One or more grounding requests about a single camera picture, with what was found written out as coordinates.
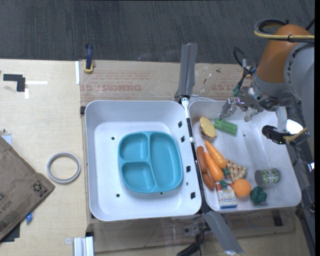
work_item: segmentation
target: orange fruit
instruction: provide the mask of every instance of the orange fruit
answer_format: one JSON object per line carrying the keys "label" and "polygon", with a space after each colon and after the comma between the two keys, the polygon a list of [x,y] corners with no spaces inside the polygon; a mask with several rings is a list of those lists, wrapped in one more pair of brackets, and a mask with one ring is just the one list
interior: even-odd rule
{"label": "orange fruit", "polygon": [[234,182],[233,189],[236,196],[246,197],[250,194],[251,185],[246,179],[240,178]]}

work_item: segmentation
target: white plastic tray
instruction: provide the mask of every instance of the white plastic tray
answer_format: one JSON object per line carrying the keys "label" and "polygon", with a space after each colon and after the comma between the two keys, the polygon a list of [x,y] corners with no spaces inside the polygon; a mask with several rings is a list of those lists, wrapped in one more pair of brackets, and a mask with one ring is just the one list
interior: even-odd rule
{"label": "white plastic tray", "polygon": [[[189,216],[199,211],[202,200],[197,171],[185,111],[180,104],[174,101],[93,101],[85,109],[85,130],[89,205],[97,219]],[[118,162],[119,142],[125,135],[141,131],[165,132],[177,142],[183,178],[175,189],[139,193],[123,183]]]}
{"label": "white plastic tray", "polygon": [[209,140],[226,159],[247,167],[245,179],[251,184],[251,188],[257,186],[255,171],[276,168],[280,173],[277,184],[263,185],[263,191],[267,193],[267,200],[258,205],[253,205],[249,196],[237,197],[237,207],[220,208],[216,191],[207,189],[204,185],[204,194],[207,204],[219,212],[250,211],[255,209],[294,207],[301,201],[301,190],[291,164],[286,145],[279,145],[267,139],[261,132],[263,126],[277,127],[278,120],[275,112],[263,111],[252,117],[249,122],[244,121],[246,115],[238,108],[233,115],[225,120],[237,125],[236,135],[231,135],[216,130],[217,137],[209,139],[202,135],[200,117],[211,120],[217,118],[225,101],[194,101],[189,106],[189,114],[193,130],[193,140],[196,147],[203,146],[204,140]]}

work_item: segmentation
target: brown sausage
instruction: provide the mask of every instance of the brown sausage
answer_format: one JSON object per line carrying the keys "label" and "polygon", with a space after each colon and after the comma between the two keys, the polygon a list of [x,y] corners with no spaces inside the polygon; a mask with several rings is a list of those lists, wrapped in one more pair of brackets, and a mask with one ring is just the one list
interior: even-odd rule
{"label": "brown sausage", "polygon": [[208,189],[213,190],[215,188],[215,182],[211,178],[210,174],[208,172],[201,173],[202,175],[202,180],[204,184],[208,187]]}
{"label": "brown sausage", "polygon": [[198,163],[199,163],[200,171],[204,174],[208,170],[204,147],[198,146],[196,149],[196,154],[198,156]]}

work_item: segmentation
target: gray ring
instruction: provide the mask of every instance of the gray ring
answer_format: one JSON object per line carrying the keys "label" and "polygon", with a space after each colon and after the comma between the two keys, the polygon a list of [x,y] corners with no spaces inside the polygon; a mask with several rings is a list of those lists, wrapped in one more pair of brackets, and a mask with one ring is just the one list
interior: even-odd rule
{"label": "gray ring", "polygon": [[[51,167],[52,162],[60,157],[68,157],[68,158],[73,159],[76,162],[77,170],[76,170],[75,175],[73,175],[71,178],[59,179],[59,178],[56,178],[55,176],[53,176],[53,174],[51,173],[50,167]],[[59,184],[68,184],[70,182],[73,182],[79,176],[80,171],[81,171],[81,163],[80,163],[79,159],[74,154],[69,153],[69,152],[61,152],[61,153],[54,154],[49,159],[48,163],[46,164],[46,172],[48,173],[49,178]]]}

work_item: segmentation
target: turquoise plate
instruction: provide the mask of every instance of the turquoise plate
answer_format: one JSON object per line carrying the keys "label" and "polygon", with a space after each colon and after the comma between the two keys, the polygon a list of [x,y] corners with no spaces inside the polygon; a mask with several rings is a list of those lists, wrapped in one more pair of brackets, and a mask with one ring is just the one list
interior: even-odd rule
{"label": "turquoise plate", "polygon": [[118,159],[124,184],[135,192],[173,190],[183,178],[178,145],[165,132],[141,131],[127,134],[119,143]]}

